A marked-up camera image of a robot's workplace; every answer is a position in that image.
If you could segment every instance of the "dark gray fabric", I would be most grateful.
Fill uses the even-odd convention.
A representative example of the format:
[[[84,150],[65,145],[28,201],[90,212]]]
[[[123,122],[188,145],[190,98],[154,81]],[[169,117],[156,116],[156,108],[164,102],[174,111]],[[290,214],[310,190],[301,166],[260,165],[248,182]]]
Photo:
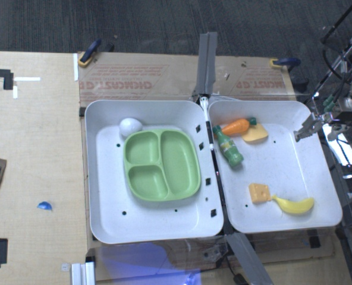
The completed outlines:
[[[116,52],[197,55],[218,32],[217,55],[302,60],[313,86],[326,73],[319,39],[352,0],[0,0],[0,50],[76,52],[97,38]],[[335,35],[352,36],[352,13]]]

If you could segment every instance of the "banana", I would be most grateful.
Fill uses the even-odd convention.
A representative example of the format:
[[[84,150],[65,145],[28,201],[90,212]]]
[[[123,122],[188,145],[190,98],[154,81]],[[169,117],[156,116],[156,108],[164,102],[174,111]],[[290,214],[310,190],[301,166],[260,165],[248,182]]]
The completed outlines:
[[[278,198],[276,195],[271,196],[271,198],[278,203],[281,210],[290,214],[303,214],[310,210],[315,202],[313,197],[305,198],[299,202]]]

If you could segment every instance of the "white ball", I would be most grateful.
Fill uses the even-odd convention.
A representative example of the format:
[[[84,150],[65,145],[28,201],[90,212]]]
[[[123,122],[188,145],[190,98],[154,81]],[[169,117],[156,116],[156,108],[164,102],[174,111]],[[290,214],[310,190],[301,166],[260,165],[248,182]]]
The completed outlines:
[[[125,137],[132,133],[139,132],[142,129],[142,123],[135,118],[125,118],[119,124],[120,133]]]

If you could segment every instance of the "blue object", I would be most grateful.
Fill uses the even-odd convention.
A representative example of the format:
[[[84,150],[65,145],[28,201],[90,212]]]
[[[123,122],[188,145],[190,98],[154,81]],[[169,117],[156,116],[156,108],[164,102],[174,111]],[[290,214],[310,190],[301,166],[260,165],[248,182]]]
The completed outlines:
[[[37,207],[44,210],[52,210],[52,205],[48,202],[41,202]]]
[[[92,53],[97,51],[97,48],[100,46],[101,42],[101,39],[95,40],[92,45],[90,45],[89,48],[86,50],[85,54],[83,54],[82,58],[80,59],[81,62],[85,63],[92,56]]]
[[[288,67],[297,67],[301,60],[297,58],[281,58],[272,62],[274,65],[286,65]]]

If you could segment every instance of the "green divided plate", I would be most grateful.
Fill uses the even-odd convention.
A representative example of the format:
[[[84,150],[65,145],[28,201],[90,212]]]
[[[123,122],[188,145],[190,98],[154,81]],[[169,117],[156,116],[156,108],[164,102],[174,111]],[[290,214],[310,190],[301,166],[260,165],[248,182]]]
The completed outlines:
[[[123,153],[128,185],[143,200],[180,200],[200,188],[194,145],[181,131],[154,129],[131,134]]]

